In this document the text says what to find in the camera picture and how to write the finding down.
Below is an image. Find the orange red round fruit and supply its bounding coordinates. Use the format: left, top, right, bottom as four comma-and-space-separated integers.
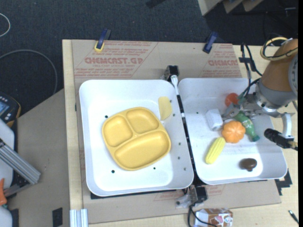
224, 92, 240, 107

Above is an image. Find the white plastic tray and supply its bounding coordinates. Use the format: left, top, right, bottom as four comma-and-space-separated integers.
78, 79, 195, 197
177, 77, 288, 185

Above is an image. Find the orange pumpkin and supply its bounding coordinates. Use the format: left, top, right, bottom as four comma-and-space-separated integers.
221, 120, 247, 144

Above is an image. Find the brown cardboard board red print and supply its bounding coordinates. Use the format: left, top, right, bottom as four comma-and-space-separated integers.
71, 40, 283, 225

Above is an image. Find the black pen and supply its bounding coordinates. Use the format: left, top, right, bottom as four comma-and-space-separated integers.
288, 210, 299, 223

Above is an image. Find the black block with thin wires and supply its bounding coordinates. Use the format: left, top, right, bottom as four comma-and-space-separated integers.
176, 185, 209, 209
162, 65, 180, 80

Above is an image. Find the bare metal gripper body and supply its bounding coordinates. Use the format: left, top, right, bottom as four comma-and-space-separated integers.
241, 95, 285, 118

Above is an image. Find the brown mushroom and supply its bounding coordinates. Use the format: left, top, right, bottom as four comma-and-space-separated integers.
239, 157, 258, 173

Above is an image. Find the brown and white carton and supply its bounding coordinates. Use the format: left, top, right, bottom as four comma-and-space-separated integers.
194, 208, 234, 227

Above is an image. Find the green bottle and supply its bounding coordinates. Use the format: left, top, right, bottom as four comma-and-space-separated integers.
232, 111, 260, 142

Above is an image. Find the black cylinder on white bracket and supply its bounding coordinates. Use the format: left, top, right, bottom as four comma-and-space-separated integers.
264, 112, 297, 150

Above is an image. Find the pale yellow flat slice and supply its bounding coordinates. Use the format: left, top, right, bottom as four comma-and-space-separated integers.
157, 96, 173, 121

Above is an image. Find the thin black and white rod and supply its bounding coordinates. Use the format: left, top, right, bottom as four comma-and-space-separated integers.
170, 75, 197, 187

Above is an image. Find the yellow corn cob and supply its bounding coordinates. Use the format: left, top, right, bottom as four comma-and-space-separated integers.
205, 136, 226, 165

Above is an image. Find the yellow divided plate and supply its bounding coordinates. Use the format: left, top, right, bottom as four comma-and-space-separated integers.
101, 106, 172, 171

